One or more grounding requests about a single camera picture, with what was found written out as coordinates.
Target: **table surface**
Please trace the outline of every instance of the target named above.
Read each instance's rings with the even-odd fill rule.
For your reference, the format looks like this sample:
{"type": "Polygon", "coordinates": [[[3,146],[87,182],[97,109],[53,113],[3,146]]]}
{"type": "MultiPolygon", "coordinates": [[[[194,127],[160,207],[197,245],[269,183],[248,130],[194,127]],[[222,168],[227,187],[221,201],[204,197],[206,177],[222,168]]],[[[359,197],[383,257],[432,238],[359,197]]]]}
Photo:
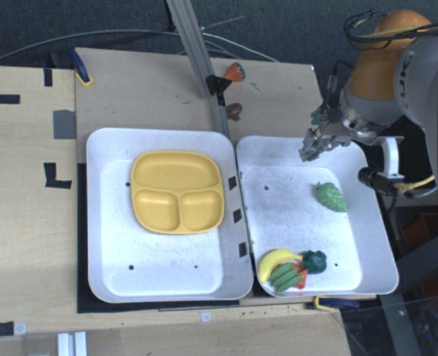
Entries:
{"type": "MultiPolygon", "coordinates": [[[[89,133],[105,126],[213,130],[210,100],[200,95],[187,57],[78,51],[89,70],[99,70],[90,90],[76,82],[72,70],[53,69],[53,85],[46,87],[43,69],[0,67],[0,94],[21,97],[19,105],[0,104],[0,323],[26,323],[35,334],[199,323],[204,310],[212,322],[319,314],[304,309],[309,297],[285,301],[252,293],[235,307],[77,314],[77,163],[85,161],[89,133]],[[102,87],[108,80],[102,65],[103,70],[113,65],[112,59],[139,68],[140,75],[129,73],[137,81],[130,84],[133,92],[119,86],[128,78],[102,87]],[[115,96],[139,114],[132,118],[129,110],[115,111],[118,105],[107,107],[115,96]],[[144,105],[155,109],[141,111],[144,105]],[[54,139],[53,112],[60,110],[76,112],[77,140],[54,139]],[[72,181],[70,189],[45,187],[45,162],[56,163],[56,178],[72,181]]],[[[217,75],[232,63],[212,61],[217,75]]],[[[303,136],[310,113],[321,103],[311,66],[241,64],[246,80],[232,83],[224,94],[226,103],[243,105],[241,119],[229,120],[231,140],[251,134],[303,136]]],[[[333,328],[345,342],[342,327],[333,328]]]]}

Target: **dark green broccoli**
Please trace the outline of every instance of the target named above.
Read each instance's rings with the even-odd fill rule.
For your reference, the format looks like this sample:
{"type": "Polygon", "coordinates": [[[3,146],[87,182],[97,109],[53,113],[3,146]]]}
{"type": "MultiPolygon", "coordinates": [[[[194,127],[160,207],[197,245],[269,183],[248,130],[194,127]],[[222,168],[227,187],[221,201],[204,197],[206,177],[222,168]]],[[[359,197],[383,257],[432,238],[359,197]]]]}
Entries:
{"type": "Polygon", "coordinates": [[[303,267],[308,270],[308,274],[322,273],[326,269],[326,254],[322,251],[303,253],[303,267]]]}

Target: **white tray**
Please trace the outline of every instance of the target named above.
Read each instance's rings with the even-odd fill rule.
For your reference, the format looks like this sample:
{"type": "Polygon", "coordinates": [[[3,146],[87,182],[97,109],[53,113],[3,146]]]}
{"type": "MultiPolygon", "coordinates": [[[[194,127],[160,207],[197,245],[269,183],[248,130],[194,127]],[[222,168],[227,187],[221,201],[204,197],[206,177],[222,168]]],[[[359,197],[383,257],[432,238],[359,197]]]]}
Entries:
{"type": "Polygon", "coordinates": [[[87,142],[88,281],[110,303],[236,300],[252,288],[246,223],[232,143],[222,134],[103,128],[87,142]],[[219,166],[222,223],[203,234],[155,234],[131,204],[134,160],[147,151],[196,151],[219,166]],[[236,180],[229,189],[229,179],[236,180]]]}
{"type": "Polygon", "coordinates": [[[367,166],[362,149],[324,152],[302,162],[303,139],[248,136],[237,146],[243,203],[255,264],[269,251],[321,250],[327,269],[309,274],[306,286],[275,297],[340,294],[388,294],[399,282],[396,264],[373,190],[358,181],[367,166]],[[344,195],[348,212],[325,208],[316,199],[316,184],[332,182],[344,195]]]}

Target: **white cable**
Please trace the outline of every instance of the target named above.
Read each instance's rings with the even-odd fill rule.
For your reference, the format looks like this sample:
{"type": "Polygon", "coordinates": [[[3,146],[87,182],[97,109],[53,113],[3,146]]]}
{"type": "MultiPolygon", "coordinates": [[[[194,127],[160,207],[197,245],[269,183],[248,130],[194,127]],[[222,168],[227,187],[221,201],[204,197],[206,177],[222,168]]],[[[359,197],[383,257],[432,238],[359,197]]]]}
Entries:
{"type": "Polygon", "coordinates": [[[238,44],[238,43],[236,43],[236,42],[233,42],[233,41],[231,41],[231,40],[229,40],[229,39],[224,39],[224,38],[222,38],[222,37],[216,36],[216,35],[214,35],[214,34],[209,34],[209,33],[203,33],[203,35],[204,35],[204,36],[208,36],[208,37],[212,37],[213,39],[220,39],[221,41],[228,42],[228,43],[230,43],[231,45],[234,45],[234,46],[240,47],[240,48],[242,48],[242,49],[244,49],[244,50],[247,50],[247,51],[249,51],[250,53],[254,53],[254,54],[257,54],[258,56],[262,56],[262,57],[264,57],[265,59],[268,59],[268,60],[270,60],[270,61],[272,61],[272,62],[279,63],[276,59],[274,59],[274,58],[272,58],[272,57],[266,56],[265,54],[259,53],[258,51],[255,51],[255,50],[249,49],[248,47],[245,47],[245,46],[243,46],[242,44],[238,44]]]}

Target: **yellow cable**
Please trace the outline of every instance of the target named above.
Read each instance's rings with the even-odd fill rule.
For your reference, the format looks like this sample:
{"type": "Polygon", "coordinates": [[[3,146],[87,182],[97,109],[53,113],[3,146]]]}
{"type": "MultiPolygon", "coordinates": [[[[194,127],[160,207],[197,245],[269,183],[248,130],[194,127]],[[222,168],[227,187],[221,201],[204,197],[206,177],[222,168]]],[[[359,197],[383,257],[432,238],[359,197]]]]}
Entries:
{"type": "Polygon", "coordinates": [[[394,183],[394,187],[399,190],[401,193],[405,193],[407,191],[413,190],[420,186],[427,185],[427,183],[432,182],[435,179],[434,175],[429,176],[429,178],[425,178],[423,181],[415,182],[415,183],[394,183]]]}

